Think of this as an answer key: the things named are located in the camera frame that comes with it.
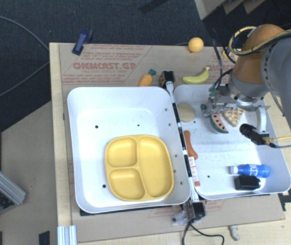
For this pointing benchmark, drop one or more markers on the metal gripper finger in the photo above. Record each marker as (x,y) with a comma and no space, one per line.
(208,113)
(211,101)

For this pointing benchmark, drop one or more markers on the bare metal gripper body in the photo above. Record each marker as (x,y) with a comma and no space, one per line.
(245,104)

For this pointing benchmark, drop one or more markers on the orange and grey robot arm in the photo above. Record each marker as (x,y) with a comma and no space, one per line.
(282,68)

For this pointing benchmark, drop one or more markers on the watermelon slice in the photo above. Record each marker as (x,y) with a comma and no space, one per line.
(218,125)

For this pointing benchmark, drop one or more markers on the beige pizza slice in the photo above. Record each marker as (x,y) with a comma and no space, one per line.
(233,117)

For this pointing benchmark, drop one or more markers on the beige round biscuit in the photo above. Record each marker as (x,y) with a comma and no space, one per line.
(186,112)

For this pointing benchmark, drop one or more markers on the yellow banana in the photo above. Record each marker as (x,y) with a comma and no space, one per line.
(195,79)

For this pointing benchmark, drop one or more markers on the thin black and white rod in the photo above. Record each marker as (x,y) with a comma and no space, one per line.
(179,126)

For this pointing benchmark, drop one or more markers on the orange sausage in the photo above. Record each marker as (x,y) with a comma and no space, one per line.
(189,144)

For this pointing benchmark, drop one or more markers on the white plastic tray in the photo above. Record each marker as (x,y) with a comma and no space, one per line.
(224,149)
(125,111)

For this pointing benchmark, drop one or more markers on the small brown patterned toy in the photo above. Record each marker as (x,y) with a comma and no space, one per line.
(161,80)

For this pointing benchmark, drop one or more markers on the yellow ball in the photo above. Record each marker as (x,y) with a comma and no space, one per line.
(195,45)

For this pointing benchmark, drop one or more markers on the red and white packet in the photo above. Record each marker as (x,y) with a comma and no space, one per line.
(194,171)

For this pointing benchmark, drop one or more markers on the blue bottle white cap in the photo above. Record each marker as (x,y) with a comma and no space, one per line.
(253,170)

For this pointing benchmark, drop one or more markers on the orange carrot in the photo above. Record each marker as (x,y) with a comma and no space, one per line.
(145,80)

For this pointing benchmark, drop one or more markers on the yellow divided plate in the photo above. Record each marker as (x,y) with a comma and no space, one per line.
(147,162)

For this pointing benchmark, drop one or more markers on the black box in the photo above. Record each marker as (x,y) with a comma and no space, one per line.
(246,183)

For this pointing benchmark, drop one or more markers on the brown cardboard board red print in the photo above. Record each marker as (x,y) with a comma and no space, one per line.
(135,226)

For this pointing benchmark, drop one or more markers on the black cylinder on white bracket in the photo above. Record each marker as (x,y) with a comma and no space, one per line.
(253,134)

